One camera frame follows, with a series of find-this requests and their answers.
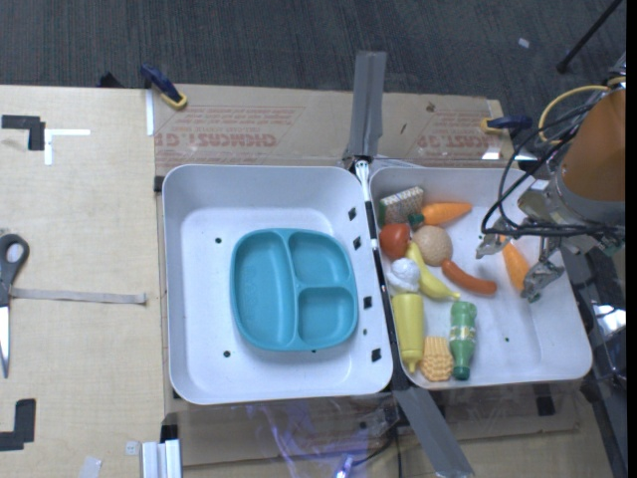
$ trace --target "scissors handle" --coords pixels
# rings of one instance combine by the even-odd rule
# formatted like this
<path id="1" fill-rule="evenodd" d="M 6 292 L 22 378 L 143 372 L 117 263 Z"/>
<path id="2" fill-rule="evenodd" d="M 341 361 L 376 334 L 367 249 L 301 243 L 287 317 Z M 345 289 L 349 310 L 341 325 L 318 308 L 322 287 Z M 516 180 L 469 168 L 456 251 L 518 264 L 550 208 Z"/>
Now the scissors handle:
<path id="1" fill-rule="evenodd" d="M 9 249 L 17 244 L 21 250 L 20 255 L 15 260 L 9 259 Z M 0 237 L 0 281 L 4 283 L 8 290 L 13 283 L 18 271 L 29 257 L 29 245 L 17 234 L 7 234 Z"/>

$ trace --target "sausage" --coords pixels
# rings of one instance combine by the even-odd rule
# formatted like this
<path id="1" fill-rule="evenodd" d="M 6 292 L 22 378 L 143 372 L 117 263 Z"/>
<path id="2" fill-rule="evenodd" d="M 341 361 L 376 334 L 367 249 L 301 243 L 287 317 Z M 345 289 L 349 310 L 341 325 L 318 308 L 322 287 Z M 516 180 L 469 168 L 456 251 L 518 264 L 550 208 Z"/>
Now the sausage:
<path id="1" fill-rule="evenodd" d="M 483 280 L 466 273 L 455 262 L 445 259 L 442 261 L 442 272 L 453 283 L 465 290 L 482 294 L 483 296 L 493 296 L 498 290 L 498 284 L 491 280 Z"/>

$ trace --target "banana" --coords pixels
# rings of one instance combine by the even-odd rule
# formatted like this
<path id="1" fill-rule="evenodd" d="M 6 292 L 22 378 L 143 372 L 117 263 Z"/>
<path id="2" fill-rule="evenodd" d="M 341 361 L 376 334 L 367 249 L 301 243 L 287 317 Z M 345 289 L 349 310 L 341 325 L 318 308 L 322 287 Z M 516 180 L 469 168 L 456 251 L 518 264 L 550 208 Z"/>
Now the banana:
<path id="1" fill-rule="evenodd" d="M 413 260 L 420 269 L 420 279 L 418 280 L 418 287 L 425 294 L 425 296 L 431 299 L 446 299 L 452 298 L 454 300 L 460 299 L 460 293 L 452 291 L 444 282 L 435 277 L 429 268 L 425 264 L 422 258 L 418 245 L 410 241 L 407 246 L 407 252 L 405 258 Z"/>

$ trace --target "blue clamp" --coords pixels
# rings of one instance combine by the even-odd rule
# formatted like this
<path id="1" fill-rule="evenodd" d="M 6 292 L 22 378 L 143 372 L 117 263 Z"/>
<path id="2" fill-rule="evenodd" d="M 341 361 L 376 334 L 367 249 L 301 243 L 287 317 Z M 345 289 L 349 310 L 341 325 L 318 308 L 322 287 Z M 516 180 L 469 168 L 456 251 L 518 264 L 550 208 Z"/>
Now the blue clamp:
<path id="1" fill-rule="evenodd" d="M 513 132 L 518 132 L 522 129 L 530 128 L 532 124 L 532 119 L 527 116 L 504 116 L 499 119 L 482 119 L 480 129 L 489 133 L 499 133 L 502 129 L 511 129 Z"/>
<path id="2" fill-rule="evenodd" d="M 179 92 L 172 82 L 157 68 L 143 63 L 139 68 L 141 74 L 161 90 L 161 98 L 176 110 L 181 110 L 188 103 L 186 96 Z"/>

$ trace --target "carrot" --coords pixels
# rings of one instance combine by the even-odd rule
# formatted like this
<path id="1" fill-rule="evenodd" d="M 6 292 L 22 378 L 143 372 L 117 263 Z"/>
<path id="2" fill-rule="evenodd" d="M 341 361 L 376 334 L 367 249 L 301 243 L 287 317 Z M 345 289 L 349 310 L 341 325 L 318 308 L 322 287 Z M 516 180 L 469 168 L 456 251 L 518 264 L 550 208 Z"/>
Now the carrot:
<path id="1" fill-rule="evenodd" d="M 441 225 L 467 214 L 472 208 L 469 202 L 433 202 L 426 204 L 421 212 L 425 225 Z"/>
<path id="2" fill-rule="evenodd" d="M 525 287 L 525 277 L 530 268 L 529 262 L 511 242 L 508 242 L 507 246 L 503 248 L 502 254 L 505 258 L 509 279 L 513 286 L 521 292 Z"/>
<path id="3" fill-rule="evenodd" d="M 445 259 L 442 261 L 442 272 L 453 283 L 466 289 L 483 294 L 484 296 L 492 296 L 498 290 L 498 284 L 491 280 L 483 280 L 463 271 L 458 264 L 452 260 Z"/>

